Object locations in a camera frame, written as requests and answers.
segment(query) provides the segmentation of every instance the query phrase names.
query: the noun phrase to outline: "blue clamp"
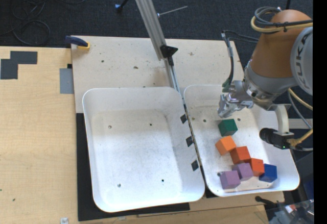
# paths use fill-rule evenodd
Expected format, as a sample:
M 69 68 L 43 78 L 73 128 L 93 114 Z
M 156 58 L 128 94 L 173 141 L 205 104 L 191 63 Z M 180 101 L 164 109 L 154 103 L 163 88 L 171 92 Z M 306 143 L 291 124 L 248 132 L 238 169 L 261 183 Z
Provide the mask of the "blue clamp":
M 82 40 L 81 38 L 75 37 L 75 36 L 69 36 L 66 35 L 65 37 L 65 43 L 75 44 L 77 45 L 77 49 L 82 50 L 89 50 L 90 49 L 90 43 Z

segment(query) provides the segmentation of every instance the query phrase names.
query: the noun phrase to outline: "bin with cubes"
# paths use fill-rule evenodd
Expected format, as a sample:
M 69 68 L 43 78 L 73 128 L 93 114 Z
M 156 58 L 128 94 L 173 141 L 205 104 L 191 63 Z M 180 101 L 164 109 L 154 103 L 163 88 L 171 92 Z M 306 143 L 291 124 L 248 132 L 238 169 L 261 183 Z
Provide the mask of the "bin with cubes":
M 272 183 L 277 179 L 277 167 L 264 163 L 262 159 L 253 158 L 247 146 L 237 146 L 232 135 L 237 131 L 234 119 L 222 120 L 218 124 L 222 138 L 216 142 L 221 156 L 231 156 L 233 166 L 230 170 L 220 173 L 223 189 L 233 189 L 252 177 L 260 181 Z

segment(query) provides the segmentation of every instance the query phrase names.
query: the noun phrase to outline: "black bracket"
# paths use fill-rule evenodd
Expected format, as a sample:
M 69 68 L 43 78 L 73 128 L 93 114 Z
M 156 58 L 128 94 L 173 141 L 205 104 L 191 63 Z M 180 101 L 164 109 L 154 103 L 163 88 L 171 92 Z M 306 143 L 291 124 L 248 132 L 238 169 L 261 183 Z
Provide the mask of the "black bracket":
M 178 48 L 175 48 L 172 46 L 167 46 L 167 45 L 162 45 L 160 47 L 160 50 L 161 50 L 162 56 L 164 58 L 168 59 L 169 64 L 174 65 L 172 56 L 174 53 L 176 53 L 178 51 Z

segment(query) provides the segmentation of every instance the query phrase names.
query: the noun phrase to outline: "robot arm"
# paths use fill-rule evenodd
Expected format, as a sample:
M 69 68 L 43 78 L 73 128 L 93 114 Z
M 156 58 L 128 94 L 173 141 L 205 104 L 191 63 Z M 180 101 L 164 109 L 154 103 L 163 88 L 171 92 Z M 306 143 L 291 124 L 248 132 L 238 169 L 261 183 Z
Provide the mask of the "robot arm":
M 288 124 L 285 124 L 285 112 L 281 112 L 285 105 L 281 108 L 273 101 L 293 86 L 300 86 L 313 95 L 312 20 L 296 10 L 278 10 L 270 21 L 274 27 L 261 29 L 255 26 L 255 18 L 251 25 L 262 34 L 244 70 L 244 79 L 232 81 L 227 93 L 220 96 L 218 114 L 227 118 L 244 107 L 258 105 L 276 111 L 280 128 L 277 134 L 286 136 L 289 134 Z M 262 133 L 262 139 L 268 136 L 266 133 Z

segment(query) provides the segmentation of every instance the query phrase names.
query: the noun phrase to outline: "orange cube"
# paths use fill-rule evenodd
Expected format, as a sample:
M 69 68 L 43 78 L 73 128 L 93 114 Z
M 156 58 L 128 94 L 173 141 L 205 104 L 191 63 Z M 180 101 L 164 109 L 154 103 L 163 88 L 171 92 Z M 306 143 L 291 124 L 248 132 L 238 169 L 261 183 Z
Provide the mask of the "orange cube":
M 225 155 L 226 153 L 229 153 L 230 151 L 235 149 L 236 144 L 233 138 L 229 135 L 217 141 L 216 148 L 219 151 L 220 155 Z
M 251 158 L 249 162 L 254 176 L 260 176 L 265 173 L 265 165 L 263 160 Z
M 230 152 L 230 156 L 234 164 L 249 162 L 251 159 L 247 146 L 236 147 Z

